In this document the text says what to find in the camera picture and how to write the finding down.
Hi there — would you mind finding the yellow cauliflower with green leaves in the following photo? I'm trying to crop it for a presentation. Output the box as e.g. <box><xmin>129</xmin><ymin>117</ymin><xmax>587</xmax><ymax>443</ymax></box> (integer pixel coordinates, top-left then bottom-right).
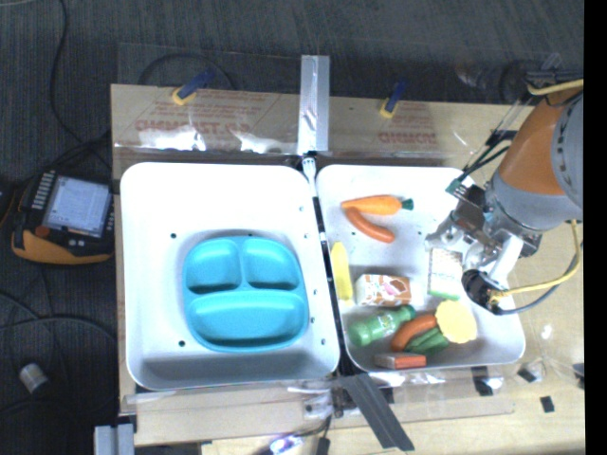
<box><xmin>404</xmin><ymin>299</ymin><xmax>479</xmax><ymax>356</ymax></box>

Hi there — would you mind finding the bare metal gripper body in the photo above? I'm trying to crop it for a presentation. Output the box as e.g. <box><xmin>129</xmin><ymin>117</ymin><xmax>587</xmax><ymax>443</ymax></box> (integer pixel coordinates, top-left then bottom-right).
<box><xmin>449</xmin><ymin>185</ymin><xmax>527</xmax><ymax>258</ymax></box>

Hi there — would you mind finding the brown cardboard board red print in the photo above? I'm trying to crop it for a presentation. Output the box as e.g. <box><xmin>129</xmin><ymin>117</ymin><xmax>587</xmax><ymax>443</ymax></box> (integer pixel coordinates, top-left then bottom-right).
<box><xmin>109</xmin><ymin>82</ymin><xmax>585</xmax><ymax>446</ymax></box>

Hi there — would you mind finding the white and green carton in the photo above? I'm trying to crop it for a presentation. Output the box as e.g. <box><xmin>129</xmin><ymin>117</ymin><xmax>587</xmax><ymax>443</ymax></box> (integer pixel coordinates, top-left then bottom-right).
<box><xmin>427</xmin><ymin>247</ymin><xmax>464</xmax><ymax>301</ymax></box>

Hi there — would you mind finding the blue divided plate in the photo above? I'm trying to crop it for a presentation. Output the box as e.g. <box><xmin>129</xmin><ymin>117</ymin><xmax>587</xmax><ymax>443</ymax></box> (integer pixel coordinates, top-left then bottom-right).
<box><xmin>182</xmin><ymin>235</ymin><xmax>311</xmax><ymax>354</ymax></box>

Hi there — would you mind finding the yellow corn cob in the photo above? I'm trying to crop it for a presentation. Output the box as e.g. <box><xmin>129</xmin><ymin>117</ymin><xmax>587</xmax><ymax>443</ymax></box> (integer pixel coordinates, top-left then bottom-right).
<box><xmin>330</xmin><ymin>241</ymin><xmax>355</xmax><ymax>303</ymax></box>

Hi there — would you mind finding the black cylinder on white bracket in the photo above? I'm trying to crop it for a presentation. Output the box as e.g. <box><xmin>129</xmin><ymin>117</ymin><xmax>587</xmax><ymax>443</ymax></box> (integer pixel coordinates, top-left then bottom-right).
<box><xmin>460</xmin><ymin>237</ymin><xmax>525</xmax><ymax>315</ymax></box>

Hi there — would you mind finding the orange sausage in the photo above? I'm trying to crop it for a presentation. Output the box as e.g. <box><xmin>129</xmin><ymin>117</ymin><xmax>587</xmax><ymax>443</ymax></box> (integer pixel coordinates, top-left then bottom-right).
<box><xmin>344</xmin><ymin>206</ymin><xmax>396</xmax><ymax>245</ymax></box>
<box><xmin>390</xmin><ymin>313</ymin><xmax>438</xmax><ymax>354</ymax></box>

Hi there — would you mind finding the white plastic tray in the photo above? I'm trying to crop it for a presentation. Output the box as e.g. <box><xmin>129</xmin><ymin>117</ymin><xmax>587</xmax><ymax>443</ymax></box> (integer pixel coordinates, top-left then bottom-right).
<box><xmin>314</xmin><ymin>163</ymin><xmax>527</xmax><ymax>374</ymax></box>
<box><xmin>119</xmin><ymin>161</ymin><xmax>341</xmax><ymax>392</ymax></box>

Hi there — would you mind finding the orange carrot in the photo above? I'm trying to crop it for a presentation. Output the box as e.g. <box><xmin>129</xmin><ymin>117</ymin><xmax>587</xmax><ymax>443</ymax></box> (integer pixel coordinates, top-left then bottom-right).
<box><xmin>340</xmin><ymin>194</ymin><xmax>415</xmax><ymax>217</ymax></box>

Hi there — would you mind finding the green bottle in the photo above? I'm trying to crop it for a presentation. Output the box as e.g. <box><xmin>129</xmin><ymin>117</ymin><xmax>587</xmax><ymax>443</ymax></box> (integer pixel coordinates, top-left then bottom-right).
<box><xmin>347</xmin><ymin>304</ymin><xmax>418</xmax><ymax>348</ymax></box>

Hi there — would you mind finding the thin black and white rod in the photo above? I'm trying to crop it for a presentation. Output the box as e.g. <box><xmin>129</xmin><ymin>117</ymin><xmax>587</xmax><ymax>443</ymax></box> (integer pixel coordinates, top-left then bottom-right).
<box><xmin>301</xmin><ymin>156</ymin><xmax>344</xmax><ymax>377</ymax></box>

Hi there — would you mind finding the brown and white carton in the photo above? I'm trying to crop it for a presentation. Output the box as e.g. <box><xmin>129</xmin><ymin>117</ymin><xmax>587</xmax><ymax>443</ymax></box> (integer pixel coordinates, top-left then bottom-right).
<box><xmin>354</xmin><ymin>273</ymin><xmax>414</xmax><ymax>308</ymax></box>

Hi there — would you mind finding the grey metal can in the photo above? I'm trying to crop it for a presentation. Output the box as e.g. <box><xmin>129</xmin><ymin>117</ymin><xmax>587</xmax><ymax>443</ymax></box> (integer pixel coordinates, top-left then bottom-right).
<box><xmin>18</xmin><ymin>362</ymin><xmax>50</xmax><ymax>394</ymax></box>

